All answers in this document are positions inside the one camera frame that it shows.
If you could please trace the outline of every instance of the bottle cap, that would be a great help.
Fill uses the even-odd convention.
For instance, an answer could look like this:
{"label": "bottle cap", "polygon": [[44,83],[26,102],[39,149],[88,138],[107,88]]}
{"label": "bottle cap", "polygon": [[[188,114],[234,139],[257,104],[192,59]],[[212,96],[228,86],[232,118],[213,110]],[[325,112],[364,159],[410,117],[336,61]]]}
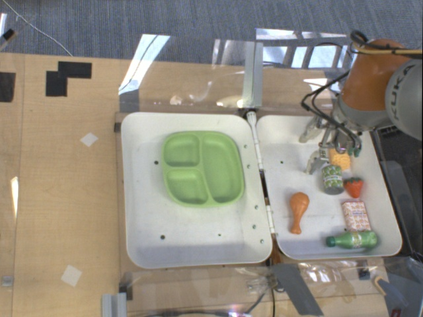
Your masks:
{"label": "bottle cap", "polygon": [[330,237],[326,238],[326,245],[330,246],[330,247],[335,246],[336,245],[335,237],[330,236]]}

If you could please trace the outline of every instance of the gray carpet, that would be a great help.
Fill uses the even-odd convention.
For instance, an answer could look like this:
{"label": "gray carpet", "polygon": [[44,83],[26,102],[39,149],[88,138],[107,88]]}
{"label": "gray carpet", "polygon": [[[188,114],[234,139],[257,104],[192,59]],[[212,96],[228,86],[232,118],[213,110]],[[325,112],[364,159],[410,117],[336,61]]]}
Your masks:
{"label": "gray carpet", "polygon": [[[131,58],[142,33],[253,40],[255,28],[393,38],[422,47],[423,0],[7,0],[75,56]],[[0,12],[10,9],[0,1]],[[64,54],[25,27],[10,52]]]}

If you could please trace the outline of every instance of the plastic bottle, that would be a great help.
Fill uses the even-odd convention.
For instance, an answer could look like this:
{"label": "plastic bottle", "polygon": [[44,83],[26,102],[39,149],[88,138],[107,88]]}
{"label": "plastic bottle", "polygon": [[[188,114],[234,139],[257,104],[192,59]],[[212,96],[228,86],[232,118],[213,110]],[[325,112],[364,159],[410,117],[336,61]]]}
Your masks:
{"label": "plastic bottle", "polygon": [[345,249],[373,248],[376,244],[377,236],[373,231],[350,231],[326,239],[327,246],[339,246]]}

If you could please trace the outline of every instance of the yellow cable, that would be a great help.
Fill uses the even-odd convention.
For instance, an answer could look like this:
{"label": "yellow cable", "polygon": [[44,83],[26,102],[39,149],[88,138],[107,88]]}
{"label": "yellow cable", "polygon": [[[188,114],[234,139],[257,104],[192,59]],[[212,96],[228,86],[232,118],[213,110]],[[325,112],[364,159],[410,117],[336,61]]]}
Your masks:
{"label": "yellow cable", "polygon": [[406,49],[398,49],[398,50],[368,50],[366,48],[363,47],[359,47],[357,45],[357,43],[353,42],[352,43],[354,49],[362,54],[371,54],[371,55],[376,55],[376,54],[397,54],[397,55],[406,55],[406,54],[417,54],[417,55],[422,55],[423,51],[422,50],[406,50]]}

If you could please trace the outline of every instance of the white tray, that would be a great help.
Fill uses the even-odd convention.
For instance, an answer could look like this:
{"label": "white tray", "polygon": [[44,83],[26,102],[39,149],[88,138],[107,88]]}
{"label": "white tray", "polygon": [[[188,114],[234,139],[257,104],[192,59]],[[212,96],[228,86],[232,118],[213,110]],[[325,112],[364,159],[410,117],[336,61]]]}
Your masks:
{"label": "white tray", "polygon": [[[245,192],[222,207],[175,203],[163,181],[161,146],[179,131],[219,131],[232,137],[243,164]],[[238,116],[134,113],[122,123],[126,240],[144,268],[245,264],[272,250],[266,208],[248,123]]]}
{"label": "white tray", "polygon": [[[327,236],[344,232],[346,227],[341,203],[350,197],[346,192],[327,195],[323,191],[320,170],[313,175],[303,172],[321,140],[318,137],[307,143],[298,141],[310,119],[303,116],[264,116],[257,123],[281,251],[296,260],[395,255],[401,249],[401,234],[369,133],[362,136],[363,149],[360,157],[352,160],[352,173],[364,180],[362,200],[379,243],[370,250],[329,248],[325,245]],[[309,207],[301,220],[300,235],[289,232],[293,221],[289,199],[295,192],[304,192],[310,198]]]}

